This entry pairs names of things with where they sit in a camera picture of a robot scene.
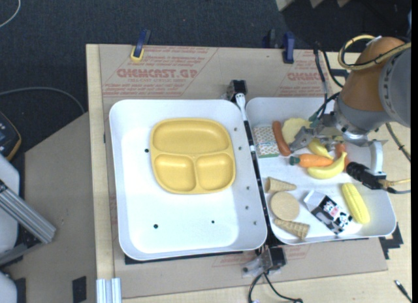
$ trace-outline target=toy banana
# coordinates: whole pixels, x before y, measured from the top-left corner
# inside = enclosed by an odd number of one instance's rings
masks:
[[[344,160],[347,152],[343,152],[341,157],[335,160],[331,165],[325,167],[308,167],[308,174],[315,179],[329,179],[344,171]]]
[[[344,183],[342,185],[342,195],[347,202],[350,214],[355,221],[365,224],[370,222],[370,214],[367,210],[366,204],[363,201],[359,191],[352,183]]]
[[[329,159],[334,159],[331,154],[328,153],[327,148],[321,144],[318,138],[314,138],[309,144],[308,149],[316,155],[322,155]]]

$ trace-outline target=dark gray carpet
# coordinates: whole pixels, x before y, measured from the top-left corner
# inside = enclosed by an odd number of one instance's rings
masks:
[[[0,93],[49,86],[87,110],[85,45],[135,44],[143,27],[155,45],[260,48],[275,29],[279,37],[292,31],[295,48],[320,42],[328,51],[364,32],[406,34],[411,0],[366,1],[340,8],[326,0],[313,9],[296,0],[279,12],[274,0],[22,0],[15,19],[0,27]],[[0,23],[16,5],[0,0]],[[2,95],[0,111],[22,134],[21,152],[81,114],[73,100],[51,91]]]

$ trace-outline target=white tray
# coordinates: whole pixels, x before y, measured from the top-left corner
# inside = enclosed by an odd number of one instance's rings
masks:
[[[122,250],[149,261],[257,249],[267,227],[238,107],[226,100],[122,100],[110,110],[110,134]],[[169,118],[208,118],[228,130],[236,177],[226,190],[180,195],[154,178],[153,126]]]
[[[323,98],[255,98],[248,102],[246,112],[251,127],[257,127],[272,125],[274,120],[283,123],[288,118],[304,118],[307,120],[322,104]],[[360,148],[352,144],[346,144],[346,148],[351,161],[372,167],[373,161],[376,160],[368,148]],[[301,149],[295,152],[295,155],[304,152],[308,151]],[[272,232],[285,244],[306,244],[330,240],[387,236],[396,227],[396,218],[392,204],[388,193],[384,190],[371,190],[364,187],[346,173],[341,173],[327,180],[314,179],[306,173],[305,168],[301,168],[298,165],[291,166],[288,157],[259,158],[258,162],[263,184],[271,176],[297,185],[297,189],[290,192],[300,203],[300,213],[295,221],[307,223],[311,226],[304,240],[279,228],[274,224],[274,215],[270,209],[270,197],[272,195],[265,193]],[[309,191],[315,190],[328,195],[337,204],[348,210],[340,187],[344,182],[351,182],[357,186],[370,212],[371,221],[366,225],[352,221],[343,233],[335,235],[308,211],[303,199]]]

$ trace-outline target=cardboard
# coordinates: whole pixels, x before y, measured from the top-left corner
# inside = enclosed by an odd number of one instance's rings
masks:
[[[57,229],[51,243],[5,269],[14,280],[25,278],[27,302],[73,302],[73,281],[83,277],[85,302],[95,302],[89,149],[84,114],[25,153],[25,201]]]
[[[246,80],[253,97],[321,97],[323,85],[314,55],[296,50],[285,64],[279,49],[146,46],[144,59],[133,63],[129,45],[99,45],[104,131],[115,276],[124,298],[234,287],[251,283],[243,264],[254,251],[148,263],[127,264],[118,242],[117,204],[108,113],[123,99],[218,99],[231,80]],[[325,78],[329,75],[323,67]],[[283,246],[287,265],[271,277],[289,281],[387,269],[377,238]]]

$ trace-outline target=white cable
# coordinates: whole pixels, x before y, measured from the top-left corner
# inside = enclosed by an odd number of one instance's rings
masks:
[[[18,0],[18,8],[16,9],[16,11],[14,12],[14,14],[5,22],[0,24],[0,28],[4,27],[5,25],[7,25],[11,20],[14,19],[14,17],[19,13],[20,10],[20,0]]]

